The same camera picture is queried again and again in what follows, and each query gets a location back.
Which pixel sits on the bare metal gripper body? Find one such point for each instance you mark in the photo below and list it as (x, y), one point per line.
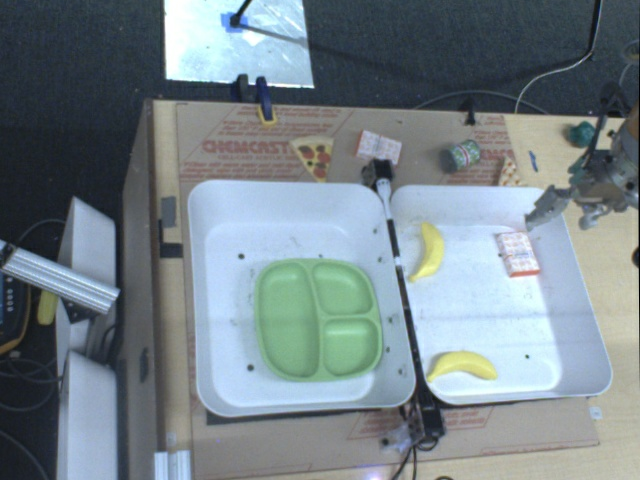
(602, 185)

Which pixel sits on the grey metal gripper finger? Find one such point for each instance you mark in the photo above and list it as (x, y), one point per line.
(546, 208)
(588, 218)

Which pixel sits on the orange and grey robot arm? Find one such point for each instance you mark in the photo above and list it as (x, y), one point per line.
(631, 143)

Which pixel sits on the orange and white carton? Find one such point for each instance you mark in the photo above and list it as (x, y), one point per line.
(517, 254)
(377, 146)

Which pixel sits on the green and white can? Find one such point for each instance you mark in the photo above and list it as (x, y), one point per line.
(461, 155)

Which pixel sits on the yellow banana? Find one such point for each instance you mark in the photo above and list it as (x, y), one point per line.
(467, 364)
(432, 250)

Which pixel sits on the white plastic tray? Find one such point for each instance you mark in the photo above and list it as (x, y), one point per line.
(480, 318)
(225, 208)

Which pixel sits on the thin black and white rod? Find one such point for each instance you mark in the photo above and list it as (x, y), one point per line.
(401, 278)

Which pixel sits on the toy pizza slice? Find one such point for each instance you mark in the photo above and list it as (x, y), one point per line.
(315, 155)

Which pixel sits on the green divided plate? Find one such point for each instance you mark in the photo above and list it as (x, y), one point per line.
(290, 318)

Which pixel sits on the brown cardboard board red print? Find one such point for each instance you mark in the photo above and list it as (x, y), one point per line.
(310, 443)

